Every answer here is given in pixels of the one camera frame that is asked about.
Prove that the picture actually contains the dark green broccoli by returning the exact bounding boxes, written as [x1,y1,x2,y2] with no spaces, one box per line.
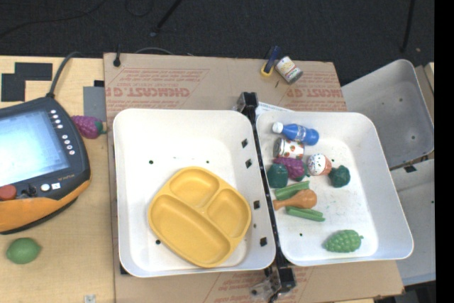
[328,165,351,188]

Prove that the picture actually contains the small can white label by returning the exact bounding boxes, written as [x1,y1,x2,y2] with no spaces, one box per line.
[275,55,304,85]

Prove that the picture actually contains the green lime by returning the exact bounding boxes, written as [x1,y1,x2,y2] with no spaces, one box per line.
[5,237,43,265]

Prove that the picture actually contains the blue bottle white cap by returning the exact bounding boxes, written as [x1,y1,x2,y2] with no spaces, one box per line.
[272,121,320,146]

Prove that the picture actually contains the white can strawberry print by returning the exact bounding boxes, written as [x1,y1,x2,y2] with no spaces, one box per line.
[272,137,305,160]

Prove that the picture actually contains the brown cardboard board red print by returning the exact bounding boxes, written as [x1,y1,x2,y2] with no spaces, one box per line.
[102,52,406,303]

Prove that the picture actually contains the black block with thin wires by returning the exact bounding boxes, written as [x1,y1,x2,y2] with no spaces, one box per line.
[264,265,297,296]
[235,92,259,114]

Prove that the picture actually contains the thin black rod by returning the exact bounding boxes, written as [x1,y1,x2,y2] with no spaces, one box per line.
[248,106,289,270]

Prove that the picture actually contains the dark green bell pepper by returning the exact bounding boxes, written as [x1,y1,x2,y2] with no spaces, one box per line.
[266,162,289,189]

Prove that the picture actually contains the green grapes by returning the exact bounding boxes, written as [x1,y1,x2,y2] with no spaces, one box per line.
[321,229,365,254]

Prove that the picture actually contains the orange chicken drumstick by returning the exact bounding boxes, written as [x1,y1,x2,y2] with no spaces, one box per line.
[272,188,318,211]

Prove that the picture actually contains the yellow divided plate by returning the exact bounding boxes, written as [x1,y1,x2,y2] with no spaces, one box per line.
[147,166,253,269]

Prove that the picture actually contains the white plastic tray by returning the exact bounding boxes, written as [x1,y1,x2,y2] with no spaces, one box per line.
[112,107,277,278]
[255,111,415,268]

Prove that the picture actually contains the green celery stick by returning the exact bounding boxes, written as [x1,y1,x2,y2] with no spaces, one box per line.
[275,180,311,201]
[285,206,326,223]

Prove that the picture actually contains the purple grapes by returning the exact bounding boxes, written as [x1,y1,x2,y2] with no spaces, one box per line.
[71,115,107,140]
[272,156,310,182]

